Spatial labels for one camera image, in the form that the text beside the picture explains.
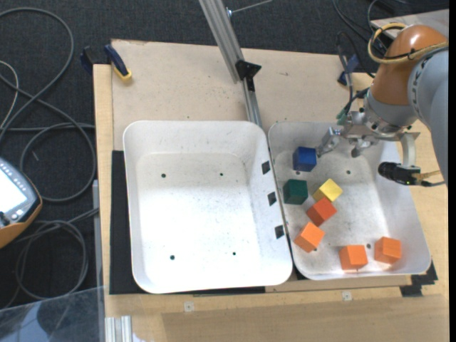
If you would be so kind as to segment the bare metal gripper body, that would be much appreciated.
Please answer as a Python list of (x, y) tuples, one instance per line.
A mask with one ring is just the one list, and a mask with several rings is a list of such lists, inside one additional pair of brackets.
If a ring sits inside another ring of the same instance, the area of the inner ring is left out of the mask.
[(372, 143), (398, 140), (404, 132), (404, 128), (390, 124), (367, 110), (349, 112), (341, 125), (344, 138)]

